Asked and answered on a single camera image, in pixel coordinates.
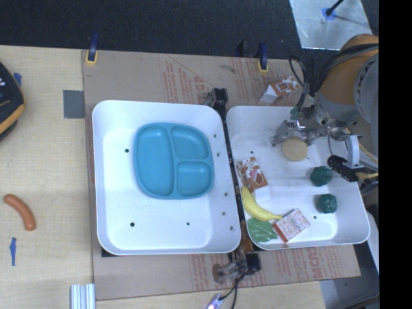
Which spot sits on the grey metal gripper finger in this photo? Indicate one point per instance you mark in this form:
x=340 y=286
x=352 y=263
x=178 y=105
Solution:
x=313 y=137
x=284 y=132

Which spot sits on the white plastic tray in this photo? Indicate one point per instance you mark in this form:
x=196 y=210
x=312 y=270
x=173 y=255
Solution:
x=161 y=224
x=289 y=185

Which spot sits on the orange sausage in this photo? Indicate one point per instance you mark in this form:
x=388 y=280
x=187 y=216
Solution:
x=22 y=211

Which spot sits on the brown cardboard board red print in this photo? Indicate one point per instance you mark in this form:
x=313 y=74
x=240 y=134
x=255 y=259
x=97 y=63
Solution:
x=148 y=76

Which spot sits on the green lettuce leaf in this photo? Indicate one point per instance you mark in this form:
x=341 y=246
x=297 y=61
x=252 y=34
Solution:
x=260 y=231

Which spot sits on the tan round biscuit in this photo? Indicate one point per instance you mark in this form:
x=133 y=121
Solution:
x=294 y=151

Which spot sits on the black cylinder on white bracket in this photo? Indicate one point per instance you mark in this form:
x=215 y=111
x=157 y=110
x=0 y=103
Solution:
x=352 y=150

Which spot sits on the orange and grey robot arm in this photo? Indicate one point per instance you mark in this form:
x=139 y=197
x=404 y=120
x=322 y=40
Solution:
x=342 y=79

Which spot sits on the thin black rod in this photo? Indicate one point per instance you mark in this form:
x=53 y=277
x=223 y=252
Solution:
x=230 y=163

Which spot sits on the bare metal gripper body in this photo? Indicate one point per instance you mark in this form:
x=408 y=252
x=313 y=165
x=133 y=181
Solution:
x=311 y=120

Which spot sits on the blue divided plate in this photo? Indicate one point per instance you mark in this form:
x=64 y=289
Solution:
x=154 y=159

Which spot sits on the yellow banana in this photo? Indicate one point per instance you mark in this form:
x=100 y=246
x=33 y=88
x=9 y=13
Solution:
x=252 y=206

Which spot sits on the orange and white carton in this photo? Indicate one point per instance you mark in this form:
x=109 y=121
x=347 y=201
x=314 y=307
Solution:
x=252 y=175
x=291 y=225
x=281 y=89

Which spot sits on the green broccoli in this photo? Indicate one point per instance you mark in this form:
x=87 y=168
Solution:
x=326 y=203
x=321 y=176

